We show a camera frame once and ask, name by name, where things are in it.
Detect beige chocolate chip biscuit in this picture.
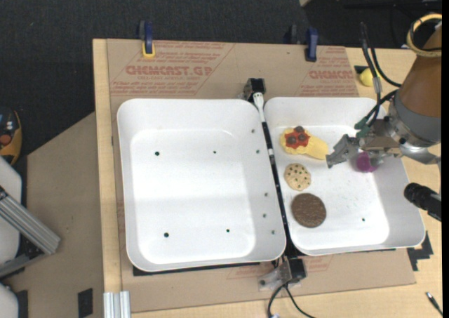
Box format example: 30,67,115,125
283,163,312,192

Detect white plastic tray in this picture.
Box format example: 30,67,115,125
262,96,427,257
116,98,287,272

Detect yellow round toy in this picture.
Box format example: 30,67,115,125
358,67,375,88

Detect thin black and white rod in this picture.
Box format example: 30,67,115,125
253,92,292,258

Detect purple round toy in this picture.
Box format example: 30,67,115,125
356,151,380,173

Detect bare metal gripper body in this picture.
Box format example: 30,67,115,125
357,118,441,165

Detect brown round biscuit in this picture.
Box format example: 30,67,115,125
290,192,328,229

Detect black cylinder on white bracket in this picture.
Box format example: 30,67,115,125
403,182,443,222

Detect yellow and red pizza slice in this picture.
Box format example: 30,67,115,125
279,125,330,161

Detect brown cardboard board red print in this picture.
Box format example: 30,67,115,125
106,38,417,313

